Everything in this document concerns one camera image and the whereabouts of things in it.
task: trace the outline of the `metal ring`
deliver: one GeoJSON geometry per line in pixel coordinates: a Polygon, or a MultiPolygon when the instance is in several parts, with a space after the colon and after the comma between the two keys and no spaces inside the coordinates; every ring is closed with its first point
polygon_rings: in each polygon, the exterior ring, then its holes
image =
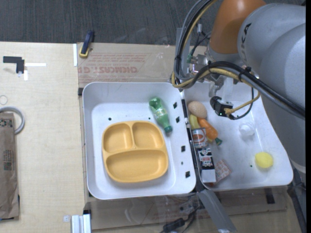
{"type": "Polygon", "coordinates": [[[20,116],[21,123],[20,123],[20,126],[15,130],[15,134],[20,133],[22,131],[22,129],[24,128],[24,125],[25,125],[25,117],[24,117],[23,113],[18,108],[14,107],[14,106],[4,106],[4,107],[0,108],[0,113],[5,112],[5,111],[15,112],[20,116]]]}
{"type": "Polygon", "coordinates": [[[6,95],[0,95],[0,104],[1,104],[1,105],[6,105],[7,102],[8,102],[8,97],[7,97],[6,95]],[[5,103],[2,103],[2,102],[1,102],[1,98],[2,98],[2,97],[6,98],[5,103]]]}

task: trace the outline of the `brown egg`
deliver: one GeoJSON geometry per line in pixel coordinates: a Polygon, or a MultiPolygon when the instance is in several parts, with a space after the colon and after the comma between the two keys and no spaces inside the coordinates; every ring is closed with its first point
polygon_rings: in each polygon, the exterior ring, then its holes
{"type": "Polygon", "coordinates": [[[192,101],[188,104],[188,110],[196,117],[206,118],[207,110],[205,106],[198,101],[192,101]]]}

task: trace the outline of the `orange divided plate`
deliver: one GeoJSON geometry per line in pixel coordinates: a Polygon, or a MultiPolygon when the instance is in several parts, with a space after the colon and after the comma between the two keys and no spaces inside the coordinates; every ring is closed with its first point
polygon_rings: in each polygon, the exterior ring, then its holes
{"type": "Polygon", "coordinates": [[[102,137],[104,165],[115,181],[135,183],[161,177],[169,158],[161,130],[148,121],[110,125],[102,137]]]}

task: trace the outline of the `gray carpet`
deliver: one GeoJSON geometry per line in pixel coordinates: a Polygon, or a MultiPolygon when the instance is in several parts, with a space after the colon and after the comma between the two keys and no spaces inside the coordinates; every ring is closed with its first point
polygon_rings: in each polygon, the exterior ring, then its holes
{"type": "MultiPolygon", "coordinates": [[[[0,41],[76,43],[94,30],[94,42],[175,45],[176,28],[196,1],[0,0],[0,41]]],[[[220,1],[203,16],[203,31],[211,30],[220,1]]]]}

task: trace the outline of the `soup can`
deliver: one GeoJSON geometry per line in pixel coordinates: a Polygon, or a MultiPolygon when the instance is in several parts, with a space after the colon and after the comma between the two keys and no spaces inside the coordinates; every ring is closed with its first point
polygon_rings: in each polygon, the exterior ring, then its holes
{"type": "Polygon", "coordinates": [[[204,148],[208,145],[206,129],[198,128],[191,130],[193,144],[196,149],[204,148]]]}

